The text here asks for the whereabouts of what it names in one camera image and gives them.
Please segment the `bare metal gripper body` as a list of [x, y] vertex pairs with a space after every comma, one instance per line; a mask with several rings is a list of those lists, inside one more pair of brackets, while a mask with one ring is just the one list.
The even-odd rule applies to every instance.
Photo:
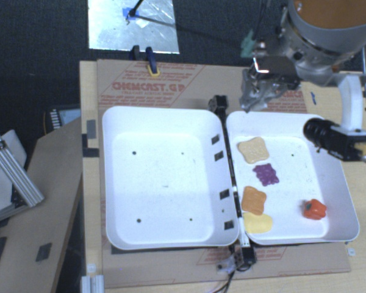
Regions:
[[326, 29], [309, 24], [295, 7], [287, 7], [281, 31], [254, 51], [259, 80], [295, 87], [307, 81], [320, 87], [336, 87], [341, 77], [332, 68], [348, 60], [354, 46], [348, 40], [353, 29]]

